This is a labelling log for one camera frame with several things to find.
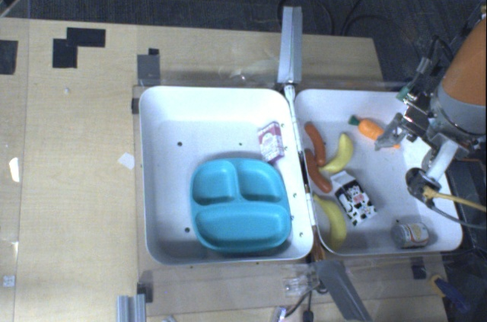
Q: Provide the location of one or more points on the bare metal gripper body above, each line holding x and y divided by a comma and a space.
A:
421, 115

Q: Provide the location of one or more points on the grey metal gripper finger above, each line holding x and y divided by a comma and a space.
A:
391, 136

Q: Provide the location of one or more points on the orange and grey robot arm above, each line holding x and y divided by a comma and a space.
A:
466, 65

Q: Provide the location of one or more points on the orange carrot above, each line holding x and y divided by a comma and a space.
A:
368, 128

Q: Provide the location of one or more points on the yellow banana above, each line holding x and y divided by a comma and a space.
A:
341, 157
335, 221

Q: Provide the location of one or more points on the white plastic tray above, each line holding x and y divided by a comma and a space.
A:
384, 191
179, 115

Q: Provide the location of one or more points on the brown sausage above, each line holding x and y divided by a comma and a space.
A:
317, 141
316, 174

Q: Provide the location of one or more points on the cow print carton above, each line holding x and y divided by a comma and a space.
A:
354, 200

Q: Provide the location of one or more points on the grey small can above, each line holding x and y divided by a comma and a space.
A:
410, 235

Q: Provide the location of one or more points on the pink and white carton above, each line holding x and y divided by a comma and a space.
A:
271, 141

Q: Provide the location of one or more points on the blue divided plate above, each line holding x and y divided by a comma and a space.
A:
239, 210

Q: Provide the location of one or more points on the black cylinder on white bracket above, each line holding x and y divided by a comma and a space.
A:
441, 160

